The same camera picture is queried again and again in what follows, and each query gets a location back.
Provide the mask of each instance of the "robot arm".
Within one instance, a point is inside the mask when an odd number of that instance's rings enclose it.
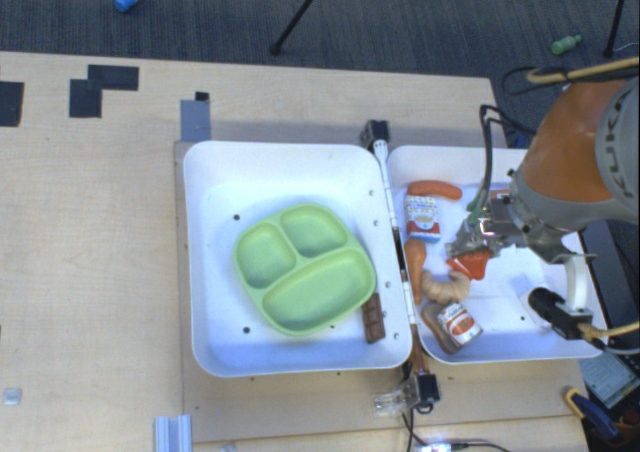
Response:
[[[638,222],[638,78],[569,86],[512,173],[509,194],[487,198],[482,213],[462,223],[447,253],[455,257],[483,245],[495,257],[515,244],[547,263],[564,264],[566,300],[534,291],[530,304],[563,336],[579,338],[575,324],[586,319],[587,267],[562,237],[601,219]]]

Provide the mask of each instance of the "wooden table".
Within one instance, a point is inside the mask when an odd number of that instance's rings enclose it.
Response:
[[[70,118],[69,81],[86,79],[89,64],[137,66],[139,89],[104,91],[102,119]],[[358,412],[346,424],[318,404],[314,422],[264,429],[258,418],[202,441],[211,416],[189,403],[238,411],[252,397],[229,385],[223,400],[207,400],[218,385],[181,343],[180,100],[210,93],[218,139],[355,143],[368,119],[386,119],[391,146],[478,146],[477,108],[493,102],[487,80],[20,53],[0,53],[0,80],[25,83],[20,126],[0,128],[0,390],[23,391],[19,405],[0,405],[0,449],[152,451],[154,418],[187,412],[198,452],[231,439],[240,452],[403,450],[399,421],[362,407],[378,378],[357,372],[339,382]],[[565,386],[583,388],[577,362],[431,364],[444,399],[417,421],[423,437],[587,450],[561,400]],[[273,386],[312,384],[269,411],[304,413],[296,404],[326,381],[299,376],[275,377]]]

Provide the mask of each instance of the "small white square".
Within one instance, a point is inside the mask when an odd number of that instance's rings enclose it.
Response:
[[[2,400],[5,406],[17,406],[22,400],[22,388],[5,388]]]

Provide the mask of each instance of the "dark gray carpet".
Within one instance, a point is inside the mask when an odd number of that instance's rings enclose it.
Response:
[[[301,2],[143,0],[122,15],[113,0],[0,0],[0,50],[483,76],[498,104],[535,128],[559,88],[510,97],[502,76],[603,62],[616,0],[317,0],[271,56]],[[638,41],[638,2],[626,0],[617,47]],[[554,40],[577,33],[577,49],[550,54]],[[638,227],[610,226],[637,290]]]

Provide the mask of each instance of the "red and white can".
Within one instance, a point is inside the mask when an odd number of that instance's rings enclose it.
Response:
[[[482,328],[462,304],[453,302],[440,310],[438,322],[458,347],[463,347],[482,333]]]

